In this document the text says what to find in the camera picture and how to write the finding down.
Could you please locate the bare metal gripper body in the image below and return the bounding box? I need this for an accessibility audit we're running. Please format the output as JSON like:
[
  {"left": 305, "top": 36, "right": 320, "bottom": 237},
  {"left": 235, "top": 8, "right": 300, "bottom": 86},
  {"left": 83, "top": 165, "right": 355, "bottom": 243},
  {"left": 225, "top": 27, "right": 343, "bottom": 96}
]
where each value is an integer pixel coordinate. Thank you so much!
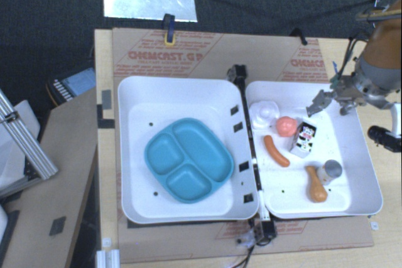
[{"left": 331, "top": 74, "right": 394, "bottom": 110}]

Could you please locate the white cow print carton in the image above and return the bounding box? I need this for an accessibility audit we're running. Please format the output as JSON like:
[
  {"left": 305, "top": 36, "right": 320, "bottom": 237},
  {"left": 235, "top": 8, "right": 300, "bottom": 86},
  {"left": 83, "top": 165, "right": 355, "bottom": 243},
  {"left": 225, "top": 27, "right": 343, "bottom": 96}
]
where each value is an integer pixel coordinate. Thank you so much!
[{"left": 288, "top": 121, "right": 318, "bottom": 159}]

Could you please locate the pink ball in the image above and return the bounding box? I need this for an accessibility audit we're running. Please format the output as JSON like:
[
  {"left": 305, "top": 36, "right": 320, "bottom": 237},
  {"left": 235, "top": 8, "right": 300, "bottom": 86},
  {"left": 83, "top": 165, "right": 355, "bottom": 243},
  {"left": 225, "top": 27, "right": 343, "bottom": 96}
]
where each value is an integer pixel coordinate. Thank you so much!
[{"left": 275, "top": 115, "right": 298, "bottom": 138}]

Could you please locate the white plastic tray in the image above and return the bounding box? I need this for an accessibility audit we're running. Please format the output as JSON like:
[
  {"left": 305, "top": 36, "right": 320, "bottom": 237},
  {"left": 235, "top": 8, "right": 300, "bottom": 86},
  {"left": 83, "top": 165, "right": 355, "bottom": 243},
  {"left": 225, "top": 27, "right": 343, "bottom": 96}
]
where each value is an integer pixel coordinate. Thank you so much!
[
  {"left": 117, "top": 75, "right": 260, "bottom": 225},
  {"left": 244, "top": 80, "right": 384, "bottom": 220}
]

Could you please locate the orange sausage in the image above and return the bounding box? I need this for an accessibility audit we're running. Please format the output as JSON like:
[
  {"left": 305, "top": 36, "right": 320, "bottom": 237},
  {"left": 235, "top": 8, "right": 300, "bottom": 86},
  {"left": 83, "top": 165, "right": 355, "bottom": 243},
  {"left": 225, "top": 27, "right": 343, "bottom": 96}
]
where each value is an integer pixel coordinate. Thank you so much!
[{"left": 263, "top": 134, "right": 291, "bottom": 168}]

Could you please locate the silver can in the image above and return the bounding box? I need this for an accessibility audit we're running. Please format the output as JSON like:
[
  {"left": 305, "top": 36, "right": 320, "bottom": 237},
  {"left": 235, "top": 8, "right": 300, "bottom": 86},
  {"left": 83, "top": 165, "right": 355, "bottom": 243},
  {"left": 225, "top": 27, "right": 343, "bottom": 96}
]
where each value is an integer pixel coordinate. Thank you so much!
[{"left": 315, "top": 159, "right": 344, "bottom": 186}]

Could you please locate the thin black and white rod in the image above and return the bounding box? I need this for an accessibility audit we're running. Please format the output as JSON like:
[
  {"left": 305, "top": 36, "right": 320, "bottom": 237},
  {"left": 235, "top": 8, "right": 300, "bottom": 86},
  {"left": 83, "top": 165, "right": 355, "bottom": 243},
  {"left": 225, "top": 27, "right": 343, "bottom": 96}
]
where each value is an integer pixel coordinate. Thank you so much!
[{"left": 237, "top": 78, "right": 270, "bottom": 221}]

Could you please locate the blue divided plate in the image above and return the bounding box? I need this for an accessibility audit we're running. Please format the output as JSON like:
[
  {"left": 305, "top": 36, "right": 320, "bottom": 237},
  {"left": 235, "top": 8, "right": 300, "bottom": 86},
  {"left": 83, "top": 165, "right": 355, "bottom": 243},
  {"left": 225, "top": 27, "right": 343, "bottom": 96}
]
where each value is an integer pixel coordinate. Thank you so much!
[{"left": 143, "top": 117, "right": 236, "bottom": 205}]

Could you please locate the brown cardboard board red print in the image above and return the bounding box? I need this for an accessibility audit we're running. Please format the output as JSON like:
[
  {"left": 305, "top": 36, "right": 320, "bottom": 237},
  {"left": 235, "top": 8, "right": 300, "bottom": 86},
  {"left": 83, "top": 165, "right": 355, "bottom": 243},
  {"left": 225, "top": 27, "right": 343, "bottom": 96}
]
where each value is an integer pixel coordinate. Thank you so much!
[{"left": 111, "top": 27, "right": 375, "bottom": 264}]

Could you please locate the black cylinder on white bracket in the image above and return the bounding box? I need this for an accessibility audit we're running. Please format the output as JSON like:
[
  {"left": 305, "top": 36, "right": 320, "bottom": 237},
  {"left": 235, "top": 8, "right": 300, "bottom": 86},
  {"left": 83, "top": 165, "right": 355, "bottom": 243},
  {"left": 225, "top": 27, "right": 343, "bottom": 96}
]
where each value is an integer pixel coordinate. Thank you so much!
[{"left": 367, "top": 101, "right": 402, "bottom": 153}]

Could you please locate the black block with thin wires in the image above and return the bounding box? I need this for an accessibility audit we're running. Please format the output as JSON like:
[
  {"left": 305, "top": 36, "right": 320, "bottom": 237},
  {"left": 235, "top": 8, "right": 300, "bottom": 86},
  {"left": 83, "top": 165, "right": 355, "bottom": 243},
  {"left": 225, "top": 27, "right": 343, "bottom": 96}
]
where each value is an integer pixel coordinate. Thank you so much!
[
  {"left": 253, "top": 218, "right": 279, "bottom": 246},
  {"left": 226, "top": 64, "right": 249, "bottom": 84}
]

